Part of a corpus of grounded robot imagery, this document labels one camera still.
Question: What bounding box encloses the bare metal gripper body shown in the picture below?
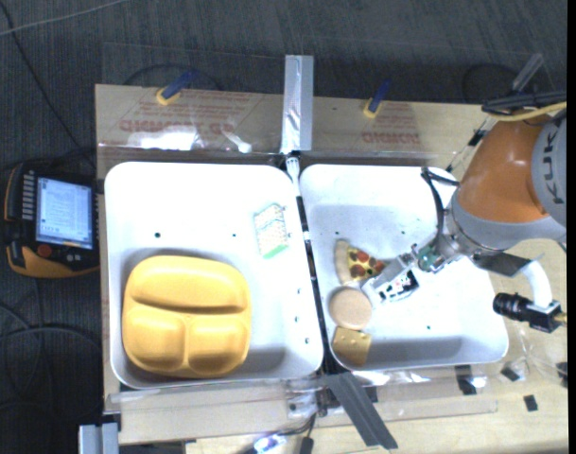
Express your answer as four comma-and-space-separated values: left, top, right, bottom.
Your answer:
373, 232, 477, 285

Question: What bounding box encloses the round tan toy bread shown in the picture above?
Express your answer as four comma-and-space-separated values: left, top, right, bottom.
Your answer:
327, 287, 375, 331

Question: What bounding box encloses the toy pizza slice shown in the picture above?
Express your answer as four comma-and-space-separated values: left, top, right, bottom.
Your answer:
333, 238, 389, 286

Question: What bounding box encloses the white plastic tray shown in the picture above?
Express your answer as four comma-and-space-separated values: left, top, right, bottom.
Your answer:
298, 163, 511, 374
102, 160, 325, 391

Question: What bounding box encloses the brown cardboard board, red print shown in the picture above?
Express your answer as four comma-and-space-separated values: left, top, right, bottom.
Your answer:
94, 83, 496, 413

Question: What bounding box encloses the yellow divided plate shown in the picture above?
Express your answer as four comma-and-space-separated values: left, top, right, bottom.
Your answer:
121, 253, 253, 380

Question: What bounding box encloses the black cylinder on white bracket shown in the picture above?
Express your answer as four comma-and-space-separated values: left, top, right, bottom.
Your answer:
492, 258, 564, 334

